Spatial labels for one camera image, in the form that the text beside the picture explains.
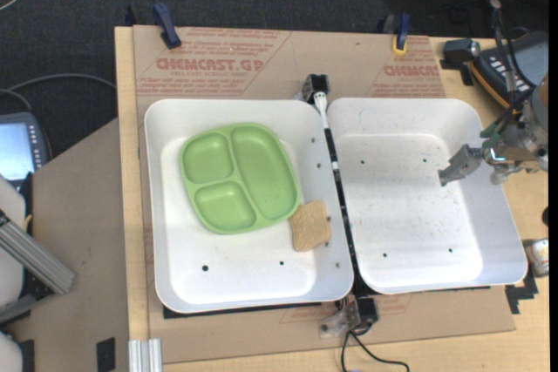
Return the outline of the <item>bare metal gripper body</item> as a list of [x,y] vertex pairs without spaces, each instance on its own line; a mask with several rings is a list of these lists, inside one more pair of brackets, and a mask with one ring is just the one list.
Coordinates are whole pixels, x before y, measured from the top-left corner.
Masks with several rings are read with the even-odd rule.
[[548,170],[548,126],[517,122],[498,132],[496,124],[482,131],[484,160],[498,173]]

